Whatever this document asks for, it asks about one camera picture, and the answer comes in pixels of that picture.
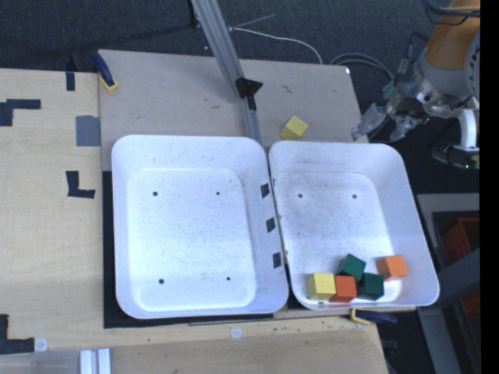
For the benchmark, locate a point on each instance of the white plastic tray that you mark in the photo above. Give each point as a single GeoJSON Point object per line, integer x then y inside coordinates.
{"type": "Point", "coordinates": [191, 232]}
{"type": "Point", "coordinates": [335, 216]}

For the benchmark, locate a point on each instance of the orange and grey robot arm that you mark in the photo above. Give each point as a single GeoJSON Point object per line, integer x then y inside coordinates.
{"type": "Point", "coordinates": [452, 49]}

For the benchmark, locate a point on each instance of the dark orange cube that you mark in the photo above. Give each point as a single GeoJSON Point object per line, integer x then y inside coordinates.
{"type": "Point", "coordinates": [344, 288]}

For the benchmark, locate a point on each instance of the pale wood board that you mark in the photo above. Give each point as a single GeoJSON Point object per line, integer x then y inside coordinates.
{"type": "Point", "coordinates": [175, 96]}

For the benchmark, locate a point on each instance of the green cube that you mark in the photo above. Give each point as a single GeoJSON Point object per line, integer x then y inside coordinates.
{"type": "Point", "coordinates": [372, 285]}
{"type": "Point", "coordinates": [352, 265]}

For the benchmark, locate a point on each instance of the yellow cube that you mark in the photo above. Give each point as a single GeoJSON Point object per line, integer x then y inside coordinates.
{"type": "Point", "coordinates": [294, 128]}
{"type": "Point", "coordinates": [320, 285]}

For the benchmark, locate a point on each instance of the light orange cube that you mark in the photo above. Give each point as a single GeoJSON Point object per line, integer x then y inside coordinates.
{"type": "Point", "coordinates": [393, 266]}

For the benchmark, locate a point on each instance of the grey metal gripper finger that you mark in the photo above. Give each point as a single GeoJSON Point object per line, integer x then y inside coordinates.
{"type": "Point", "coordinates": [368, 121]}
{"type": "Point", "coordinates": [401, 129]}

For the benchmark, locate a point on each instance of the black cylinder on white bracket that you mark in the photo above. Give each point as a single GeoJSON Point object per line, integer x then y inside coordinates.
{"type": "Point", "coordinates": [468, 131]}

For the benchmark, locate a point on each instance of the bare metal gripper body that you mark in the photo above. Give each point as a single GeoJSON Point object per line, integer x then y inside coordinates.
{"type": "Point", "coordinates": [413, 105]}

